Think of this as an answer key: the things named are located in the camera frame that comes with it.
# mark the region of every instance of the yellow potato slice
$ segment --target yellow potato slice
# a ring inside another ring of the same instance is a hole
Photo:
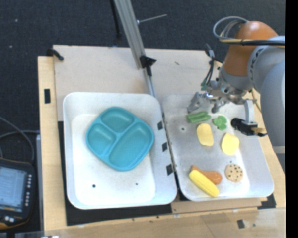
[[[226,133],[223,137],[221,148],[227,155],[234,155],[239,148],[238,137],[230,133]]]
[[[208,123],[202,123],[197,127],[197,136],[201,145],[213,146],[213,134]]]

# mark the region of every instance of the black floor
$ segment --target black floor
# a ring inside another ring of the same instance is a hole
[[[227,46],[212,35],[216,21],[240,16],[285,35],[286,0],[131,0],[145,48],[204,50],[208,43],[223,60]],[[0,0],[0,116],[20,129],[39,129],[37,57],[54,44],[127,47],[116,28],[109,0]],[[12,128],[0,121],[0,135]],[[35,135],[29,134],[35,142]],[[20,136],[2,140],[5,156],[28,160]],[[13,230],[38,230],[37,208],[30,222]]]

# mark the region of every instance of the wooden table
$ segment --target wooden table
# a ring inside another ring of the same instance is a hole
[[[161,50],[149,50],[150,52],[160,54]],[[176,56],[180,51],[164,50],[164,52],[161,56],[163,54],[174,55],[176,61]],[[204,52],[192,51],[192,54],[198,57],[204,55]],[[155,237],[155,234],[159,234],[159,237],[184,237],[188,234],[192,237],[201,234],[205,237],[221,237],[220,232],[226,230],[230,231],[232,236],[226,232],[225,237],[249,237],[248,235],[255,234],[262,235],[262,237],[286,235],[285,174],[268,137],[260,138],[260,141],[274,180],[276,208],[258,210],[257,207],[266,198],[230,199],[216,202],[180,201],[176,198],[171,203],[172,214],[67,226],[57,124],[54,59],[54,57],[38,57],[43,218],[46,235],[58,233],[59,235],[66,234],[66,237],[75,237],[75,235],[94,237],[97,232],[97,237],[107,238],[117,235],[121,237],[122,233],[126,237],[138,237],[140,234],[142,237]],[[50,93],[48,103],[45,99],[47,90]],[[259,126],[263,127],[260,113],[255,112],[255,116]],[[244,224],[248,224],[242,229],[238,228],[237,220],[244,220]]]

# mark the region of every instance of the yellow corn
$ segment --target yellow corn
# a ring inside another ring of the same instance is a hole
[[[219,189],[211,182],[204,174],[197,170],[192,170],[189,173],[190,180],[207,195],[216,197],[219,194]]]

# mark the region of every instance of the tray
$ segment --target tray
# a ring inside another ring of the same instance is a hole
[[[214,137],[214,145],[203,146],[199,143],[196,128],[200,123],[187,121],[187,106],[193,95],[171,95],[163,101],[166,131],[169,138],[171,153],[174,158],[175,169],[179,180],[179,187],[185,197],[192,201],[207,201],[231,198],[267,197],[274,190],[274,183],[257,136],[246,136],[230,126],[233,118],[245,119],[244,105],[226,104],[216,114],[212,114],[212,105],[205,101],[196,110],[207,111],[211,119],[204,121],[210,124]],[[219,130],[212,124],[212,119],[224,116],[227,128]],[[225,133],[239,138],[240,145],[232,156],[221,149],[221,140]],[[236,164],[244,171],[240,182],[232,182],[225,176],[225,168],[229,164]],[[211,198],[189,179],[192,165],[206,171],[218,171],[222,182],[217,185],[220,193]]]
[[[119,171],[133,169],[154,141],[152,129],[120,107],[105,110],[89,127],[86,143],[103,162]]]
[[[122,108],[143,120],[154,133],[144,158],[129,171],[110,167],[88,148],[86,133],[105,110]],[[68,94],[63,102],[67,197],[78,209],[108,209],[168,204],[177,194],[171,154],[164,149],[161,106],[148,94]]]

